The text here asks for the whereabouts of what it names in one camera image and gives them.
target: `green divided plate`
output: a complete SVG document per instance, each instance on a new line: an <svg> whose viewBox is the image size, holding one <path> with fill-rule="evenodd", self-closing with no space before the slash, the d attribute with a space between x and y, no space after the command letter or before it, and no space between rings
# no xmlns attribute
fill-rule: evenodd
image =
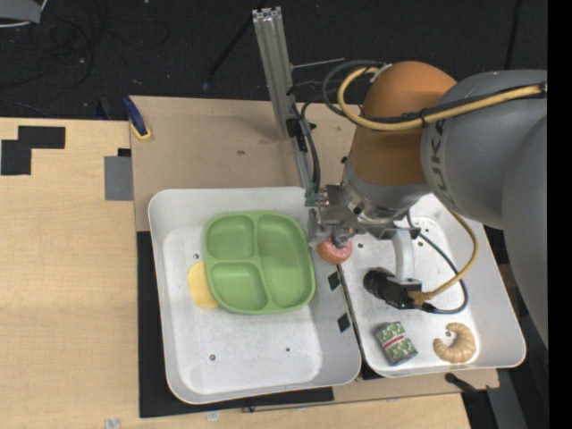
<svg viewBox="0 0 572 429"><path fill-rule="evenodd" d="M314 296L306 235L286 214L219 214L206 225L204 248L211 291L229 311L287 312Z"/></svg>

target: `wooden tabletop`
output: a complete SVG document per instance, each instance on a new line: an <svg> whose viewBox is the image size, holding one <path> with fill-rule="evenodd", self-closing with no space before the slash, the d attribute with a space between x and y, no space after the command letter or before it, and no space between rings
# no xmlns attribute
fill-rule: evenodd
<svg viewBox="0 0 572 429"><path fill-rule="evenodd" d="M136 230L144 228L137 196L105 199L104 173L105 157L130 147L128 123L0 118L0 139L17 139L19 126L64 127L66 138L64 149L31 150L30 175L0 176L0 426L95 429L119 418L121 429L469 427L458 390L431 381L395 381L395 394L424 394L399 399L388 384L356 382L332 404L224 410L218 423L204 413L139 418ZM155 188L139 178L139 189ZM494 371L465 372L477 387L498 385Z"/></svg>

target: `yellow cable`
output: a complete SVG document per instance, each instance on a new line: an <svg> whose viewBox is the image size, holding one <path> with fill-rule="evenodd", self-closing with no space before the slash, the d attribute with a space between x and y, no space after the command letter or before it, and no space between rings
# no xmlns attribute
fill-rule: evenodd
<svg viewBox="0 0 572 429"><path fill-rule="evenodd" d="M433 297L441 294L442 292L446 291L448 288L450 288L453 284L455 284L456 282L458 282L461 278L463 278L467 272L471 269L471 267L473 266L473 264L476 261L476 258L479 254L479 243L476 239L475 233L473 232L473 230L469 227L469 225L463 220L463 218L461 218L458 214L450 211L450 213L453 215L453 217L463 226L463 228L467 231L467 233L469 234L469 236L471 237L471 240L473 241L473 254L471 255L470 259L468 260L468 262L465 264L465 266L462 268L462 270L457 273L453 278L451 278L450 280L448 280L447 282L445 282L444 284L442 284L441 286L439 286L439 288L437 288L436 290L430 290L429 292L424 292L424 291L420 291L420 290L412 290L408 293L408 295L413 299L413 304L414 305L421 305L424 302L426 302L427 300L432 299Z"/></svg>
<svg viewBox="0 0 572 429"><path fill-rule="evenodd" d="M427 122L427 123L437 122L441 119L452 118L452 117L458 116L460 114L469 113L471 111L479 110L481 108L485 108L486 106L497 105L497 104L500 104L503 102L508 102L509 100L514 100L515 98L530 97L530 96L537 95L537 94L548 91L548 85L545 85L544 88L542 88L540 85L536 85L536 84L533 86L524 86L522 88L503 92L503 93L497 94L497 95L492 96L492 97L487 97L487 98L483 98L481 100L476 100L475 102L472 102L470 104L459 105L459 106L455 106L453 108L450 108L449 110L441 111L438 113L427 114L424 116L424 119L416 118L416 119L413 119L410 121L402 121L402 122L396 122L396 123L389 124L389 123L383 123L383 122L370 121L370 120L365 119L361 116L358 116L357 114L353 113L349 109L349 107L346 104L345 99L344 99L344 94L346 92L346 88L349 86L349 84L355 78L357 78L358 76L360 76L362 74L377 72L377 70L379 70L379 69L376 67L367 67L367 68L362 68L362 69L356 70L356 71L350 73L346 77L346 79L340 84L340 87L338 88L338 105L340 106L340 109L343 111L343 113L346 115L346 117L350 121L354 122L355 124L362 125L364 127L367 127L368 129L372 129L372 130L414 129L415 127L419 127L419 126L423 125L424 119L425 119L425 122Z"/></svg>

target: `white tray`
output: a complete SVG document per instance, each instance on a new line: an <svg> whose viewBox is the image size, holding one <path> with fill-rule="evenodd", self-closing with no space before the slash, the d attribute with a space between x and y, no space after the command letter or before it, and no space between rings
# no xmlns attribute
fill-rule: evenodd
<svg viewBox="0 0 572 429"><path fill-rule="evenodd" d="M434 195L424 196L412 208L414 223L451 258L460 270L470 258L471 240ZM363 356L376 373L387 377L449 372L467 368L503 368L520 364L526 344L502 282L498 266L481 224L467 221L479 240L479 257L464 277L468 306L456 315L427 314L419 310L398 310L375 298L363 285L364 275L377 266L395 272L395 251L390 240L379 241L371 235L356 236L352 256L341 265ZM414 242L414 278L423 290L433 290L453 276L444 259L421 239ZM439 308L458 307L462 302L459 284L431 303ZM418 354L409 361L392 366L374 334L385 322L400 321ZM433 340L446 337L448 323L463 323L475 335L477 350L465 364L442 361L433 351Z"/></svg>
<svg viewBox="0 0 572 429"><path fill-rule="evenodd" d="M167 382L181 400L203 404L351 382L361 354L336 267L312 251L316 288L300 310L237 315L196 306L187 274L203 254L203 230L221 213L266 210L307 230L301 188L168 189L149 203L149 222L164 336Z"/></svg>

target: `wooden table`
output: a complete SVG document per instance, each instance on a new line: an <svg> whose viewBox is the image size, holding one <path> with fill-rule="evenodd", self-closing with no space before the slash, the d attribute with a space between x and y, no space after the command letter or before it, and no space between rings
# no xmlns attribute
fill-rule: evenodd
<svg viewBox="0 0 572 429"><path fill-rule="evenodd" d="M2 427L95 429L115 417L121 429L469 427L458 389L439 374L357 380L336 388L333 403L224 410L217 423L204 413L139 418L136 231L148 227L149 196L163 187L298 180L290 147L273 138L268 103L133 99L153 131L147 142L132 138L127 122L0 118L3 140L17 139L19 126L66 129L65 149L32 149L31 175L0 176ZM316 132L324 166L349 144L338 125ZM317 137L328 126L340 134L337 146ZM177 143L166 154L168 139ZM104 158L120 147L132 147L134 201L105 200ZM498 386L494 370L458 376L479 389Z"/></svg>

